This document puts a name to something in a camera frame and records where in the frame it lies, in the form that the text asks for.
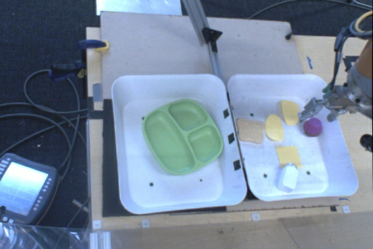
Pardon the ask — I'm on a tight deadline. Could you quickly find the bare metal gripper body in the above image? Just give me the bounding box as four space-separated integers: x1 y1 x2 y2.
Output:
321 85 373 115

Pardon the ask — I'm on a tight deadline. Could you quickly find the purple ribbed ball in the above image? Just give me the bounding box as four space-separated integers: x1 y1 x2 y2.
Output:
303 117 323 137

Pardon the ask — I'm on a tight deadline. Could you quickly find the yellow half-round slice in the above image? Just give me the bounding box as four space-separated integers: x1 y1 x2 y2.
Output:
276 100 300 127
265 114 284 142

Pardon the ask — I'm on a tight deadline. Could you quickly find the white plastic tray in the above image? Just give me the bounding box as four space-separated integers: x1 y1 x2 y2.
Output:
226 73 359 202
111 73 248 215

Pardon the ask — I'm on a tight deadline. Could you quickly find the yellow square slice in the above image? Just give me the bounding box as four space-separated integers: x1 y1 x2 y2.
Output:
275 146 302 169

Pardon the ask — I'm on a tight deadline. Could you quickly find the tan toast slice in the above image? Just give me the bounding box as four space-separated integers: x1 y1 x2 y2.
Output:
235 117 265 144

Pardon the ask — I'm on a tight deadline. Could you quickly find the white plastic bottle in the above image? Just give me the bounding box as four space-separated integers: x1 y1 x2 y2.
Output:
277 163 299 193

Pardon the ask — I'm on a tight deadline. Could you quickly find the green divided plate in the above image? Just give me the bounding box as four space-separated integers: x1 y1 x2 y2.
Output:
142 98 224 176

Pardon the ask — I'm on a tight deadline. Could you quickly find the pale flat board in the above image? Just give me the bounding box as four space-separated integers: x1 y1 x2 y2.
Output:
100 10 340 213

